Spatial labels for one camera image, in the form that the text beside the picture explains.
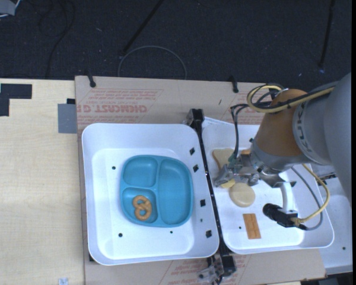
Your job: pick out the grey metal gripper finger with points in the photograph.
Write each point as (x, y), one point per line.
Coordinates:
(252, 179)
(225, 175)

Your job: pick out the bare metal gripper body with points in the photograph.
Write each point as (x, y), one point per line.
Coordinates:
(250, 165)

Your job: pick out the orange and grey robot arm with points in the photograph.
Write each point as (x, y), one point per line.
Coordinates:
(320, 123)

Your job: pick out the pale yellow toy food piece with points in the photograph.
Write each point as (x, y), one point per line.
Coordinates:
(228, 184)

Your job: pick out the beige toy bread slice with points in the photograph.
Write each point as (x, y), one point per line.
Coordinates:
(222, 157)

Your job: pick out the beige round toy biscuit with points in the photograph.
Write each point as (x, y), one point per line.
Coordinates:
(242, 195)

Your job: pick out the orange rectangular toy wafer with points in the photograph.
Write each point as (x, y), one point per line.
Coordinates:
(251, 226)

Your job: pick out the blue divided plate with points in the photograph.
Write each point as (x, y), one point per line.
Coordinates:
(173, 188)

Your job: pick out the white printed paper sheet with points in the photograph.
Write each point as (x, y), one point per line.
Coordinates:
(218, 121)

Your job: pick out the white plastic tray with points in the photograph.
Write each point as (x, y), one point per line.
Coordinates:
(273, 239)
(106, 188)

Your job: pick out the brown toy pretzel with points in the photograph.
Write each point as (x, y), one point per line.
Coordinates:
(142, 208)

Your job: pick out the brown cardboard board red print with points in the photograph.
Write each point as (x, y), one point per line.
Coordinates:
(154, 99)

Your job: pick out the black cylinder on white bracket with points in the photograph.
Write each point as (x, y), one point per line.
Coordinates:
(280, 215)

